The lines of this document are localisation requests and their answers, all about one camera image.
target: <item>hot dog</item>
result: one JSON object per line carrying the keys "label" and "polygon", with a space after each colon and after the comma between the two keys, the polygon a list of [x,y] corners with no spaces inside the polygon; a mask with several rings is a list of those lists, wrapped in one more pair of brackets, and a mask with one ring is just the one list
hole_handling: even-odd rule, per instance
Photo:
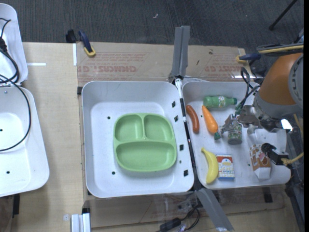
{"label": "hot dog", "polygon": [[191,118],[193,132],[198,133],[199,132],[199,121],[198,121],[196,112],[194,111],[193,107],[190,105],[186,105],[185,109],[187,111],[187,114]]}

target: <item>can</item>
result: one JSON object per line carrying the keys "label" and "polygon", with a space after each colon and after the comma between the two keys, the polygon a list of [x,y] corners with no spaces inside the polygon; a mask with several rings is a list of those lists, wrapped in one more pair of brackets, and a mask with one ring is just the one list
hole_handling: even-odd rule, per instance
{"label": "can", "polygon": [[238,123],[234,129],[228,131],[227,142],[230,145],[242,143],[242,124]]}

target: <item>wooden table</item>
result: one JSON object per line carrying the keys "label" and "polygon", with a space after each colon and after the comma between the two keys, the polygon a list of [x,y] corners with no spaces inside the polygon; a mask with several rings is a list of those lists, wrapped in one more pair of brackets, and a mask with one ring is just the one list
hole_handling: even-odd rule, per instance
{"label": "wooden table", "polygon": [[[68,43],[23,43],[23,46],[27,63],[32,63],[28,65],[28,80],[24,87],[33,94],[36,102],[50,177],[42,188],[20,194],[19,215],[13,218],[11,231],[69,232],[70,215],[81,214],[84,203],[73,46]],[[290,199],[284,191],[277,194],[281,196],[281,207],[229,214],[235,231],[299,231]],[[105,232],[157,230],[158,223],[93,229]],[[191,231],[217,230],[209,217],[203,217]]]}

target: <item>toy bottle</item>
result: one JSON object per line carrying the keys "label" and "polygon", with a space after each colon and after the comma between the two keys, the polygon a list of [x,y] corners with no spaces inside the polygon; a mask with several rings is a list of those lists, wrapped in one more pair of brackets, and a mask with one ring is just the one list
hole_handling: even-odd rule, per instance
{"label": "toy bottle", "polygon": [[224,108],[229,105],[236,105],[237,99],[226,96],[205,96],[204,106],[207,108]]}

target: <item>banana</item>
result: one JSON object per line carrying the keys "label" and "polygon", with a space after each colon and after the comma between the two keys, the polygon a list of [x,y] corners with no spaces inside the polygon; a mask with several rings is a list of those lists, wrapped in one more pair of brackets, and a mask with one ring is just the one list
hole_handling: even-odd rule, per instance
{"label": "banana", "polygon": [[218,160],[217,160],[215,154],[207,151],[205,148],[202,148],[201,151],[206,156],[206,160],[207,160],[207,163],[208,163],[208,172],[207,172],[207,176],[206,176],[206,184],[210,184],[218,176],[218,173],[219,173]]}

